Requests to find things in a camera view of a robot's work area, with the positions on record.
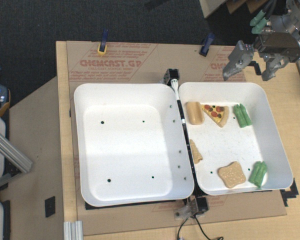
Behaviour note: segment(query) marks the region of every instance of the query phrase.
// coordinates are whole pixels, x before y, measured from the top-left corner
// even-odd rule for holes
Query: tray with toy food
[[[208,195],[292,184],[256,84],[186,82],[175,93],[162,83],[84,83],[74,107],[81,193],[91,206],[182,200],[195,184]]]
[[[269,191],[292,184],[290,164],[259,85],[186,82],[178,93],[191,149],[195,145],[201,157],[194,163],[197,183],[206,194]]]

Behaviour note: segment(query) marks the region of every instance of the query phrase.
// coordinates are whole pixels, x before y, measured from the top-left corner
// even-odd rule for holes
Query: green connector
[[[240,127],[241,128],[246,127],[247,126],[247,122],[245,120],[244,115],[242,114],[242,111],[241,111],[239,105],[235,105],[233,107],[233,112],[234,112],[234,114],[236,116],[236,119],[238,120],[238,123],[239,123]]]
[[[256,185],[258,188],[261,187],[262,181],[264,180],[264,176],[267,172],[267,165],[265,161],[256,162],[253,166],[253,171],[249,177],[249,182]]]
[[[242,112],[243,117],[245,119],[246,125],[247,126],[252,125],[251,119],[250,119],[250,117],[249,117],[249,115],[247,113],[247,110],[246,110],[245,106],[242,105],[242,104],[240,104],[240,109],[241,109],[241,112]]]
[[[251,27],[256,26],[265,15],[266,15],[265,12],[263,12],[262,10],[259,11],[259,13],[250,21],[250,26]]]
[[[262,29],[267,25],[268,19],[262,18],[260,22],[254,26],[251,30],[252,34],[260,34],[262,32]]]

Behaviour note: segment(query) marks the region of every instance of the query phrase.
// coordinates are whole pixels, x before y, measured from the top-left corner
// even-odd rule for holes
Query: pepperoni
[[[223,106],[217,106],[215,108],[216,111],[218,111],[219,113],[222,112],[222,111],[225,111],[225,108]]]
[[[215,112],[215,111],[212,111],[212,112],[211,112],[211,116],[213,116],[214,118],[216,118],[216,117],[218,116],[218,113]]]

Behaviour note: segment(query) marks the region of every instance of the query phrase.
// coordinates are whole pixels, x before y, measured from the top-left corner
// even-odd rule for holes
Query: black carpet
[[[56,41],[200,44],[252,43],[246,5],[222,5],[207,19],[199,0],[0,0],[0,84],[11,105],[56,76]]]

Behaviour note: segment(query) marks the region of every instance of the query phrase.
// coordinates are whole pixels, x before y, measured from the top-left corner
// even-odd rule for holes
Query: cardboard
[[[85,236],[179,226],[174,211],[182,200],[151,204],[86,209],[80,191],[78,138],[73,95],[83,83],[159,83],[167,69],[178,69],[179,85],[185,82],[223,82],[222,67],[228,63],[233,46],[213,46],[207,57],[200,45],[108,42],[100,56],[98,42],[67,41],[70,114],[73,142],[77,217]],[[244,73],[229,82],[245,82]],[[201,223],[286,215],[279,190],[207,196],[209,211]]]

